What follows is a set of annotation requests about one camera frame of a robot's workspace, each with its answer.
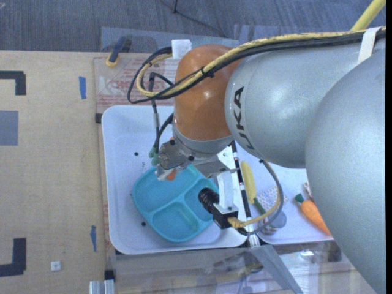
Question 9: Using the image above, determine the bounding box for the orange carrot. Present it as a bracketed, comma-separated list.
[294, 193, 333, 237]

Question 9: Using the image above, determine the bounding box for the black cylinder on white bracket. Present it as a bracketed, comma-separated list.
[192, 151, 240, 230]

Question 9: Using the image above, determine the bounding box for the small grey can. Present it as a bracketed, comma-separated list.
[258, 209, 288, 236]

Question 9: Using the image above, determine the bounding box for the white plastic tray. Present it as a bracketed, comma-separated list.
[101, 105, 249, 255]
[236, 147, 335, 246]

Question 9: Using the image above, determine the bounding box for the patterned white packet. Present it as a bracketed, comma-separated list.
[255, 185, 289, 214]

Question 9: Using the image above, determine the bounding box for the thin black and white rod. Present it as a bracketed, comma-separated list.
[231, 141, 260, 247]

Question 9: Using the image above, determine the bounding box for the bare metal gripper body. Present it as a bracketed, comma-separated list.
[157, 140, 195, 172]

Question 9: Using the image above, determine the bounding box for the blue divided plate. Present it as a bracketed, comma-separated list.
[131, 164, 220, 244]

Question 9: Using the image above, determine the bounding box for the yellow corn cob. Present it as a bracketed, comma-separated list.
[239, 160, 268, 217]

